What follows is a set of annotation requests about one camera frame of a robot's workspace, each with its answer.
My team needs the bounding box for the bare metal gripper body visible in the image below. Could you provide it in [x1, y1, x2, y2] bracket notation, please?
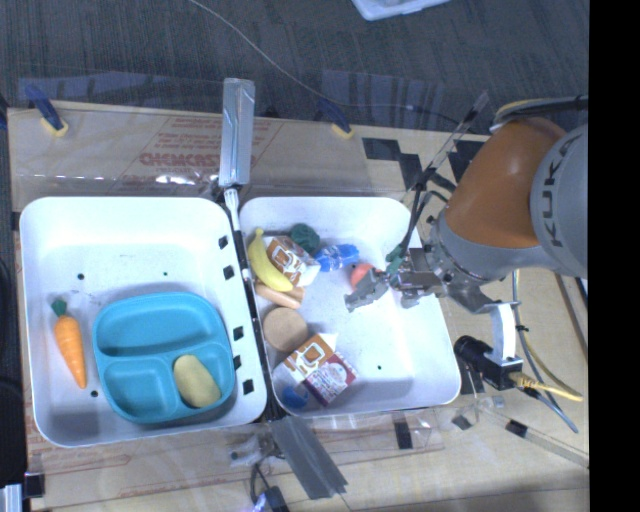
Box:
[388, 246, 450, 310]

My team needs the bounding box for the orange round fruit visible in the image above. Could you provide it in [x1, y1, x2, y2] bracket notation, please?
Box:
[349, 262, 377, 289]

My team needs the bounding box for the blue plastic bottle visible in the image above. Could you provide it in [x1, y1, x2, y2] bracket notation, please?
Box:
[314, 242, 361, 274]

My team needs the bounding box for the white plastic tray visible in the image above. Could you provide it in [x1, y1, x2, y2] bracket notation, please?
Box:
[18, 195, 269, 449]
[238, 195, 462, 419]

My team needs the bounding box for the orange and white carton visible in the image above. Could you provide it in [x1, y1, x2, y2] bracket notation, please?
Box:
[263, 234, 322, 289]
[281, 331, 340, 386]

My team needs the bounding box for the tan sausage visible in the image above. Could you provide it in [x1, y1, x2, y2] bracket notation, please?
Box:
[254, 281, 306, 310]

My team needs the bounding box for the tan round biscuit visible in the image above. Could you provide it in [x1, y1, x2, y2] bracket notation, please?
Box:
[262, 306, 310, 353]

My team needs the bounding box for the green broccoli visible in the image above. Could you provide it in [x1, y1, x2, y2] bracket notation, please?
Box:
[289, 222, 322, 255]

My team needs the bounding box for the pink and white carton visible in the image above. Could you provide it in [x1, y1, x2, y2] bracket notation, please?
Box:
[302, 351, 358, 408]

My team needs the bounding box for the yellow banana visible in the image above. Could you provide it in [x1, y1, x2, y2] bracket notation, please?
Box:
[247, 227, 295, 294]

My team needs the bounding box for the blue round lump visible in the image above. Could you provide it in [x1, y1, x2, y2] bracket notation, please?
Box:
[281, 384, 311, 412]

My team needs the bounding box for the yellow potato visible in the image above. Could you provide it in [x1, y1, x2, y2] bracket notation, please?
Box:
[172, 354, 223, 410]

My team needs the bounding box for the blue divided plate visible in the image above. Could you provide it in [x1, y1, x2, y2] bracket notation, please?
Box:
[91, 291, 238, 427]

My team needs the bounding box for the brown cardboard board red print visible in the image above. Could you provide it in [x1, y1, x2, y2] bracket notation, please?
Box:
[6, 99, 590, 512]

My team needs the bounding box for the orange carrot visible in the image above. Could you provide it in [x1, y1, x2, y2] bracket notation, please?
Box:
[50, 298, 89, 391]

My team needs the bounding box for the black cylinder on white bracket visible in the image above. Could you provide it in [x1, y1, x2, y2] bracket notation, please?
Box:
[453, 300, 525, 392]

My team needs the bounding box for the black block with thin wires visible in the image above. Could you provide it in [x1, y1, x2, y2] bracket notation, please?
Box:
[262, 486, 291, 512]

